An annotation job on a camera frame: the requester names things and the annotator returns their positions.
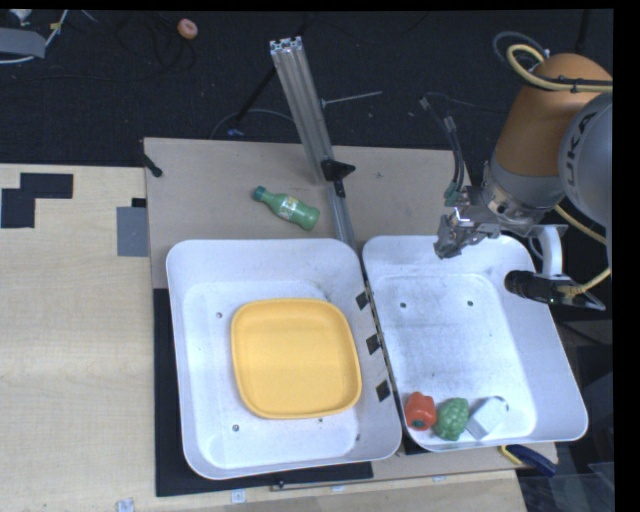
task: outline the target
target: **bottle label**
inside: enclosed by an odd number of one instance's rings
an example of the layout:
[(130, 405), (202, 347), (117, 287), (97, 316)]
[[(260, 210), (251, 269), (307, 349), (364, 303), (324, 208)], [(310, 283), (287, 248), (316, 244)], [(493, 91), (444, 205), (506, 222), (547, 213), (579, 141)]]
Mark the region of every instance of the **bottle label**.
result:
[(285, 220), (291, 220), (291, 216), (294, 214), (296, 209), (298, 208), (298, 200), (295, 197), (287, 196), (280, 208), (278, 209), (278, 213), (276, 214), (278, 217), (281, 217)]

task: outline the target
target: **white bin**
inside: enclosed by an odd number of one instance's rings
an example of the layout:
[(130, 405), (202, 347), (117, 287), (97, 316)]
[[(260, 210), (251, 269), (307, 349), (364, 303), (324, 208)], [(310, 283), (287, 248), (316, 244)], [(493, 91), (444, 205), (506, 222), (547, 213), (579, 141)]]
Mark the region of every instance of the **white bin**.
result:
[[(188, 240), (167, 257), (185, 457), (205, 478), (372, 461), (400, 445), (402, 426), (355, 252), (333, 239)], [(362, 393), (324, 418), (272, 420), (252, 414), (237, 389), (230, 347), (235, 311), (247, 302), (309, 297), (346, 316)]]
[(525, 247), (501, 236), (439, 259), (436, 237), (381, 236), (363, 261), (402, 403), (414, 391), (436, 405), (463, 397), (470, 408), (490, 396), (509, 412), (488, 436), (465, 431), (457, 441), (433, 429), (405, 429), (430, 451), (572, 441), (588, 418), (546, 304), (504, 287), (511, 270), (535, 271)]

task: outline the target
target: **black clamp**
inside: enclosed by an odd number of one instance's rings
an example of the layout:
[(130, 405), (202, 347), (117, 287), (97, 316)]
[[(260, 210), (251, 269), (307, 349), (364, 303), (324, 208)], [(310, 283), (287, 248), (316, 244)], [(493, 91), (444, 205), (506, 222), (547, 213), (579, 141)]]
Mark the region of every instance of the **black clamp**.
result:
[(331, 158), (325, 158), (320, 162), (320, 167), (322, 167), (324, 179), (327, 181), (333, 181), (333, 186), (336, 189), (338, 197), (346, 197), (342, 179), (355, 171), (356, 167), (354, 165), (336, 162)]
[(144, 166), (151, 171), (151, 174), (153, 174), (156, 178), (162, 176), (162, 169), (160, 169), (160, 167), (153, 163), (153, 160), (151, 160), (151, 158), (143, 154), (142, 159), (144, 160)]

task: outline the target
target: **green bottle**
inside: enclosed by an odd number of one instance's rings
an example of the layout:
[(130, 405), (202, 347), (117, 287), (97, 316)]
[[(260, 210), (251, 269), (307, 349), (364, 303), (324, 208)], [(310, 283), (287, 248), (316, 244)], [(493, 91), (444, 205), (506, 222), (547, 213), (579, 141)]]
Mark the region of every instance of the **green bottle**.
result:
[(298, 224), (307, 231), (311, 231), (318, 222), (320, 210), (307, 206), (299, 199), (287, 194), (272, 194), (266, 188), (258, 187), (253, 193), (253, 198), (269, 206), (278, 217)]

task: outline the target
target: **red bell pepper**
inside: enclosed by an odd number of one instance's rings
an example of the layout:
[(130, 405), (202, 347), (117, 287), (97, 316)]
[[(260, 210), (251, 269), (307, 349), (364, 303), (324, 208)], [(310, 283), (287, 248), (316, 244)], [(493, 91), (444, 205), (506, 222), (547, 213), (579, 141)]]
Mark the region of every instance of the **red bell pepper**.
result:
[(415, 430), (427, 430), (438, 421), (433, 398), (419, 391), (411, 393), (404, 404), (407, 425)]

